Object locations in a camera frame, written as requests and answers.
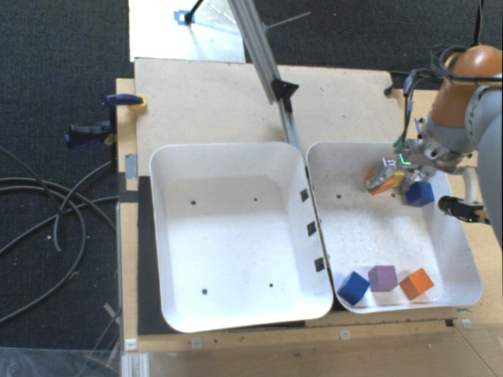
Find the white bin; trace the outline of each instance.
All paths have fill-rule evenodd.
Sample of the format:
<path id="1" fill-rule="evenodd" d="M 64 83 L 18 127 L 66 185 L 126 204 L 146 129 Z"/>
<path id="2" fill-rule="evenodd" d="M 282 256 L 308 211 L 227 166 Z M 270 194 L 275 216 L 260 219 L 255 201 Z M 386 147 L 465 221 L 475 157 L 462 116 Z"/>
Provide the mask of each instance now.
<path id="1" fill-rule="evenodd" d="M 150 174 L 172 328 L 307 320 L 331 309 L 305 165 L 291 145 L 168 145 L 152 155 Z"/>
<path id="2" fill-rule="evenodd" d="M 368 290 L 355 306 L 339 299 L 357 313 L 478 302 L 482 284 L 461 222 L 436 205 L 451 195 L 446 175 L 437 172 L 429 180 L 435 202 L 421 208 L 392 190 L 372 196 L 364 178 L 384 156 L 393 158 L 390 144 L 325 142 L 307 153 L 334 288 L 352 271 L 367 278 L 375 265 L 394 265 L 398 281 L 424 268 L 435 286 L 413 301 L 400 287 Z"/>

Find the black cable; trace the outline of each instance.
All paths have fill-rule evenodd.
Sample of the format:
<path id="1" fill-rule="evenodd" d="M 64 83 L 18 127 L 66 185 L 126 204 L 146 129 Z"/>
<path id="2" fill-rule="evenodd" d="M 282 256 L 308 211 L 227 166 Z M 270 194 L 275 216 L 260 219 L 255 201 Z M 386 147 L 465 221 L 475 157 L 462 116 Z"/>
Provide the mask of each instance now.
<path id="1" fill-rule="evenodd" d="M 0 179 L 0 184 L 2 183 L 28 183 L 28 184 L 33 184 L 33 183 L 36 183 L 37 181 L 35 179 L 31 179 L 31 178 L 3 178 L 3 179 Z M 50 188 L 52 189 L 56 189 L 56 190 L 60 190 L 60 192 L 63 192 L 64 194 L 68 194 L 71 189 L 69 189 L 68 187 L 65 187 L 63 185 L 59 185 L 58 183 L 54 183 L 52 181 L 44 181 Z M 77 192 L 75 192 L 74 194 L 74 197 L 80 199 L 81 201 L 83 201 L 84 203 L 86 203 L 87 205 L 91 206 L 91 208 L 105 221 L 108 223 L 108 225 L 112 228 L 112 230 L 114 232 L 116 232 L 116 225 L 113 223 L 113 221 L 108 217 L 108 215 L 103 212 L 101 210 L 100 207 L 96 206 L 95 204 L 93 204 L 93 202 L 89 199 L 87 199 L 85 196 L 83 196 L 82 194 L 79 194 Z"/>
<path id="2" fill-rule="evenodd" d="M 57 199 L 54 197 L 54 195 L 51 193 L 51 191 L 47 187 L 47 184 L 44 182 L 44 180 L 42 180 L 40 178 L 40 176 L 34 170 L 32 170 L 26 163 L 24 163 L 21 159 L 19 159 L 13 153 L 7 151 L 2 146 L 0 146 L 0 152 L 2 152 L 5 156 L 8 156 L 14 162 L 16 162 L 18 165 L 20 165 L 23 169 L 25 169 L 31 176 L 33 176 L 37 180 L 37 182 L 43 187 L 44 191 L 46 192 L 47 196 L 50 198 L 53 205 L 56 207 L 56 211 L 59 213 L 60 212 L 59 203 L 57 202 Z"/>
<path id="3" fill-rule="evenodd" d="M 473 85 L 486 85 L 488 82 L 496 82 L 501 85 L 498 77 L 465 77 L 452 74 L 446 65 L 448 60 L 456 60 L 456 56 L 464 53 L 466 46 L 443 46 L 435 45 L 430 49 L 430 67 L 436 76 L 448 79 L 451 82 L 467 82 Z"/>
<path id="4" fill-rule="evenodd" d="M 8 191 L 8 189 L 11 189 L 12 191 L 19 190 L 16 187 L 12 187 L 12 188 L 5 187 L 3 189 L 3 191 L 4 192 Z M 23 186 L 23 190 L 35 191 L 35 192 L 45 192 L 44 188 L 35 187 L 35 186 Z M 59 192 L 52 191 L 52 193 L 53 193 L 53 196 L 56 196 L 56 197 L 60 198 L 61 200 L 64 199 L 64 196 L 62 194 L 60 194 Z M 7 314 L 6 316 L 3 316 L 2 318 L 0 318 L 0 325 L 5 323 L 6 321 L 11 320 L 12 318 L 18 316 L 19 314 L 25 312 L 26 310 L 36 306 L 37 304 L 39 304 L 40 302 L 42 302 L 43 300 L 45 300 L 46 298 L 51 296 L 52 293 L 54 293 L 57 289 L 59 289 L 59 287 L 61 287 L 61 285 L 63 285 L 73 275 L 73 273 L 75 272 L 75 269 L 79 266 L 79 263 L 82 260 L 84 251 L 86 250 L 86 223 L 84 221 L 84 218 L 83 218 L 82 213 L 80 212 L 79 208 L 77 208 L 77 206 L 72 202 L 70 202 L 69 204 L 70 204 L 70 207 L 72 207 L 73 211 L 77 214 L 77 217 L 79 218 L 79 222 L 81 225 L 81 232 L 82 232 L 82 242 L 80 245 L 80 251 L 77 254 L 77 258 L 76 258 L 75 262 L 73 263 L 72 267 L 68 270 L 68 272 L 63 276 L 63 278 L 61 278 L 46 293 L 40 295 L 35 300 L 29 302 L 27 305 L 22 306 L 19 309 L 13 311 L 12 313 Z"/>
<path id="5" fill-rule="evenodd" d="M 477 19 L 475 20 L 475 30 L 473 32 L 472 46 L 480 44 L 480 30 L 482 28 L 482 22 L 483 22 L 483 10 L 484 10 L 484 0 L 479 0 L 479 4 L 477 7 Z"/>
<path id="6" fill-rule="evenodd" d="M 418 68 L 417 70 L 412 70 L 412 71 L 389 71 L 389 73 L 391 75 L 399 75 L 402 77 L 406 77 L 406 79 L 407 79 L 411 76 L 413 71 L 414 71 L 416 78 L 429 78 L 429 79 L 431 79 L 431 77 L 433 75 L 435 75 L 434 72 L 430 68 Z M 396 79 L 392 79 L 391 85 L 384 90 L 384 95 L 386 95 L 387 97 L 391 95 L 391 91 L 395 88 L 395 83 L 396 83 Z"/>
<path id="7" fill-rule="evenodd" d="M 407 131 L 409 129 L 409 124 L 410 124 L 410 118 L 412 117 L 412 104 L 413 104 L 413 95 L 414 95 L 414 90 L 416 89 L 416 86 L 423 81 L 427 81 L 430 79 L 435 79 L 435 77 L 427 77 L 427 78 L 419 78 L 414 81 L 412 81 L 410 87 L 407 90 L 407 94 L 404 95 L 406 96 L 406 101 L 405 101 L 405 106 L 404 106 L 404 127 L 403 127 L 403 132 L 400 138 L 398 139 L 402 144 L 405 142 L 407 138 Z"/>
<path id="8" fill-rule="evenodd" d="M 89 178 L 91 178 L 97 172 L 99 172 L 100 170 L 103 170 L 104 168 L 110 166 L 111 164 L 112 164 L 112 162 L 104 163 L 103 165 L 101 165 L 100 167 L 97 167 L 92 172 L 88 173 L 86 176 L 84 176 L 82 179 L 80 179 L 77 182 L 77 184 L 72 188 L 72 190 L 67 194 L 67 196 L 64 198 L 64 201 L 63 201 L 63 203 L 61 204 L 61 207 L 60 207 L 60 211 L 62 211 L 64 209 L 64 207 L 66 206 L 66 204 L 68 203 L 68 201 L 71 199 L 71 197 L 73 196 L 73 194 L 75 194 L 76 190 L 83 183 L 85 183 Z M 58 214 L 56 216 L 56 221 L 54 222 L 53 242 L 54 242 L 54 246 L 55 246 L 56 250 L 61 251 L 61 247 L 59 245 L 59 241 L 58 241 L 58 238 L 57 238 L 59 224 L 60 224 L 60 215 Z"/>
<path id="9" fill-rule="evenodd" d="M 19 189 L 21 190 L 23 187 L 26 187 L 26 186 L 13 186 L 14 189 Z M 4 193 L 4 192 L 11 192 L 11 191 L 14 191 L 13 188 L 9 187 L 9 188 L 0 188 L 0 194 Z M 91 201 L 91 203 L 93 203 L 94 205 L 96 204 L 99 204 L 99 203 L 106 203 L 108 201 L 117 201 L 119 197 L 117 196 L 111 196 L 111 197 L 105 197 L 105 198 L 100 198 L 100 199 L 94 199 L 93 201 Z M 81 203 L 79 205 L 77 205 L 77 208 L 83 208 L 83 207 L 89 207 L 89 204 L 88 203 Z M 70 214 L 71 212 L 73 212 L 73 209 L 71 210 L 66 210 L 65 212 L 62 213 L 62 215 L 66 215 L 66 214 Z M 14 240 L 11 240 L 9 243 L 7 243 L 4 247 L 2 247 L 0 249 L 0 257 L 6 252 L 8 251 L 8 249 L 10 249 L 12 246 L 14 246 L 16 243 L 19 243 L 22 239 L 24 239 L 26 236 L 29 236 L 30 234 L 32 234 L 33 232 L 36 232 L 37 230 L 39 230 L 40 228 L 44 227 L 45 225 L 49 224 L 50 222 L 52 222 L 54 219 L 56 219 L 56 216 L 57 215 L 53 215 L 52 217 L 50 218 L 47 218 L 45 221 L 42 221 L 42 222 L 39 222 L 37 225 L 31 227 L 30 229 L 28 229 L 26 232 L 20 234 L 18 237 L 16 237 Z"/>

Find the blue clamp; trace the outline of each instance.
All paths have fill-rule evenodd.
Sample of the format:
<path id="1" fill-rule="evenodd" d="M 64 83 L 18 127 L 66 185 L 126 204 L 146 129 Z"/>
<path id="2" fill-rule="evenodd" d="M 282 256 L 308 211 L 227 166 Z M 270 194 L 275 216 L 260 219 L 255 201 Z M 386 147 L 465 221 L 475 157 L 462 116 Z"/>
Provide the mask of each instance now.
<path id="1" fill-rule="evenodd" d="M 143 99 L 129 93 L 118 93 L 116 95 L 107 95 L 101 104 L 104 108 L 115 108 L 120 105 L 143 104 Z"/>
<path id="2" fill-rule="evenodd" d="M 70 149 L 81 149 L 94 143 L 111 145 L 114 142 L 115 126 L 110 122 L 96 123 L 94 126 L 70 126 L 64 135 L 64 142 Z"/>

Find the blue cube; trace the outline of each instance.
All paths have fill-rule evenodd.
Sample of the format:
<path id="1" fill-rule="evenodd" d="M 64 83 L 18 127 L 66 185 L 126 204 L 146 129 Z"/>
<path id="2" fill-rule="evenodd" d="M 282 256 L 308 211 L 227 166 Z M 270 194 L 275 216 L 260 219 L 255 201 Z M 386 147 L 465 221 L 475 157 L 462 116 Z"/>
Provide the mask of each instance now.
<path id="1" fill-rule="evenodd" d="M 343 286 L 337 291 L 337 294 L 346 302 L 354 306 L 362 300 L 369 286 L 370 282 L 368 280 L 353 271 L 343 282 Z"/>
<path id="2" fill-rule="evenodd" d="M 431 185 L 426 181 L 419 181 L 410 186 L 406 193 L 407 203 L 413 207 L 422 207 L 435 201 Z"/>

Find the blue tape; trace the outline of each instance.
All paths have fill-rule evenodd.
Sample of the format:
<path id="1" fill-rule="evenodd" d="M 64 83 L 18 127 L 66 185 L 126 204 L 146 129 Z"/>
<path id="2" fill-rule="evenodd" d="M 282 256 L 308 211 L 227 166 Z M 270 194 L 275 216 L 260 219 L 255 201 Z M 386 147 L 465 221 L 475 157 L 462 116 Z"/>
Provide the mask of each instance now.
<path id="1" fill-rule="evenodd" d="M 178 23 L 178 25 L 188 25 L 185 22 L 185 15 L 190 13 L 190 11 L 186 9 L 180 9 L 179 11 L 174 11 L 173 16 L 174 20 Z M 192 24 L 196 22 L 196 16 L 192 17 Z"/>

